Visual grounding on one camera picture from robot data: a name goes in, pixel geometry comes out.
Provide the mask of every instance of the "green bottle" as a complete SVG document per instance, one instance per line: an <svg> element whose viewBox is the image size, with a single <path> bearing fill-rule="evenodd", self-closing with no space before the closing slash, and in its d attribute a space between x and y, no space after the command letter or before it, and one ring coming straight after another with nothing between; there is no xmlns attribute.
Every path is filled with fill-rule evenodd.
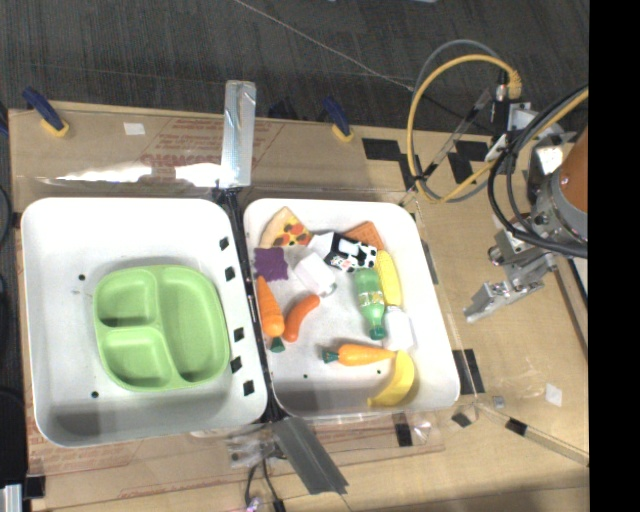
<svg viewBox="0 0 640 512"><path fill-rule="evenodd" d="M363 268L356 270L354 279L360 312L369 322L369 336L372 340L381 340L386 336L382 325L385 306L378 273L372 268Z"/></svg>

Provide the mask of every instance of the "bottle label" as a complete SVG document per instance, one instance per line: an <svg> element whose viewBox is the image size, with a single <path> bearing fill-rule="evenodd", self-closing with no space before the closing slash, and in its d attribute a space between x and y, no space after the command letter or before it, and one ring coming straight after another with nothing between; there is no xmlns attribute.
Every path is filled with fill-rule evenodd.
<svg viewBox="0 0 640 512"><path fill-rule="evenodd" d="M359 293L358 301L361 308L371 304L382 304L384 306L384 298L381 291Z"/></svg>

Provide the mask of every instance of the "yellow clamp pad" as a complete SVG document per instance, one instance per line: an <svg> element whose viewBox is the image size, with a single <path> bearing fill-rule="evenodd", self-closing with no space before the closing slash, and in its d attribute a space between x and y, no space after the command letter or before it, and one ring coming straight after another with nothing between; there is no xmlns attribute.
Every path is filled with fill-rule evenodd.
<svg viewBox="0 0 640 512"><path fill-rule="evenodd" d="M340 128L338 128L337 124L334 124L331 127L331 131L333 132L333 134L338 137L342 142L350 142L351 139L353 139L353 130L351 130L349 132L349 135L345 135L344 133L342 133L342 130Z"/></svg>
<svg viewBox="0 0 640 512"><path fill-rule="evenodd" d="M69 131L69 123L66 121L62 121L62 130L56 130L53 126L47 123L44 119L40 119L40 126L42 126L45 130L47 130L54 137L64 137Z"/></svg>

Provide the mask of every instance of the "green plate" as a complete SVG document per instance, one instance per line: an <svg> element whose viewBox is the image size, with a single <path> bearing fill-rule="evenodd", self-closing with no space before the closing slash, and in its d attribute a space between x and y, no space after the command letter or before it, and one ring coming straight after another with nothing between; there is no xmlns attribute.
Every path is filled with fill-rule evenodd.
<svg viewBox="0 0 640 512"><path fill-rule="evenodd" d="M100 358L133 391L203 384L229 364L229 334L214 284L182 265L112 272L93 297Z"/></svg>

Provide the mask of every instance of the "white tray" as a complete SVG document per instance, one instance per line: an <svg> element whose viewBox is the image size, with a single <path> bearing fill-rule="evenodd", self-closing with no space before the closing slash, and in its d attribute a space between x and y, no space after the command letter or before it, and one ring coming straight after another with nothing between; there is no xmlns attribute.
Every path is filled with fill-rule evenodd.
<svg viewBox="0 0 640 512"><path fill-rule="evenodd" d="M249 256L272 216L289 207L312 232L345 232L372 221L391 255L400 278L403 309L410 316L416 345L409 351L416 366L416 382L398 410L429 411L451 406L458 399L460 380L448 335L424 256L420 236L411 215L390 203L306 199L259 199L244 214ZM358 311L352 274L334 270L337 289L322 299L304 320L300 338L285 344L281 353L268 352L276 398L290 414L315 419L366 415L389 411L369 408L367 397L382 390L393 374L393 363L362 367L324 364L324 347L344 341L372 342ZM271 281L270 287L286 315L292 304L309 293L291 267L289 278Z"/></svg>
<svg viewBox="0 0 640 512"><path fill-rule="evenodd" d="M202 199L42 199L22 216L22 244L35 419L50 441L87 446L239 427L262 415L266 384L220 207ZM231 360L240 357L242 365L235 373L228 366L212 382L169 392L128 391L109 378L96 343L93 290L114 270L151 264L187 265L213 281Z"/></svg>

